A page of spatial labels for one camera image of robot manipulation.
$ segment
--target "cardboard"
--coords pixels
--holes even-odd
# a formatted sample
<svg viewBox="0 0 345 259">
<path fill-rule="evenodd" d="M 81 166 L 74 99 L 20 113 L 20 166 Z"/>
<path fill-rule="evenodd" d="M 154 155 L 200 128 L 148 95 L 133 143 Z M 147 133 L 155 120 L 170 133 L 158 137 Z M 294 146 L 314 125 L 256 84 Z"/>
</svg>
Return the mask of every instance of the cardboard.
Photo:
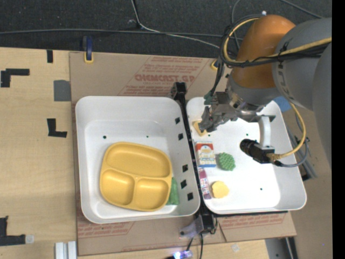
<svg viewBox="0 0 345 259">
<path fill-rule="evenodd" d="M 93 56 L 94 62 L 87 64 L 83 52 L 70 52 L 78 254 L 186 247 L 190 239 L 180 237 L 178 229 L 189 225 L 193 216 L 112 224 L 91 223 L 83 216 L 75 105 L 85 96 L 169 96 L 174 82 L 182 81 L 187 85 L 186 100 L 202 97 L 215 82 L 216 71 L 211 67 L 214 59 L 109 53 Z M 226 81 L 220 80 L 217 90 L 225 90 Z M 289 212 L 219 217 L 218 222 L 216 233 L 207 235 L 205 244 L 296 235 Z"/>
</svg>

